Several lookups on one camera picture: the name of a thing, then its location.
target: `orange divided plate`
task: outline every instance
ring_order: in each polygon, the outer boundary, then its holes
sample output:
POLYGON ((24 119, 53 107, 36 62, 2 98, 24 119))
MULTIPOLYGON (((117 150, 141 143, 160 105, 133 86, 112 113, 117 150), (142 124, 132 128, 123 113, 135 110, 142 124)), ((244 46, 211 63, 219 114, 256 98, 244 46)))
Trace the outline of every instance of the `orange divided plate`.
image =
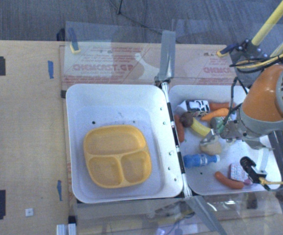
POLYGON ((91 179, 103 188, 140 184, 152 171, 145 137, 132 125, 90 130, 84 138, 84 155, 91 179))

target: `clear plastic panel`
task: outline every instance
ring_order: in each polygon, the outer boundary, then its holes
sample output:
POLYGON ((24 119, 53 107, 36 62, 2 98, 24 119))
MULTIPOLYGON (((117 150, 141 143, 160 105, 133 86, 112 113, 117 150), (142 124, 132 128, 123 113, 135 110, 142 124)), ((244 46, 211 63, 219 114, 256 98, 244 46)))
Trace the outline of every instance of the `clear plastic panel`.
MULTIPOLYGON (((230 85, 237 74, 244 85, 251 85, 260 71, 244 74, 234 67, 229 67, 238 60, 246 59, 242 56, 242 51, 233 51, 230 55, 222 57, 218 57, 217 52, 227 46, 241 44, 245 39, 251 40, 262 25, 263 23, 240 25, 234 21, 220 20, 173 20, 172 31, 176 33, 178 45, 175 61, 177 69, 172 83, 230 85), (184 51, 186 45, 191 45, 190 49, 194 50, 184 51)), ((283 41, 283 24, 265 26, 271 29, 260 43, 259 49, 262 54, 271 55, 283 41)))
MULTIPOLYGON (((283 211, 270 192, 204 197, 229 235, 283 235, 283 211)), ((188 199, 134 200, 96 205, 75 204, 79 234, 218 235, 188 199)))
POLYGON ((154 84, 162 30, 67 22, 62 86, 154 84))

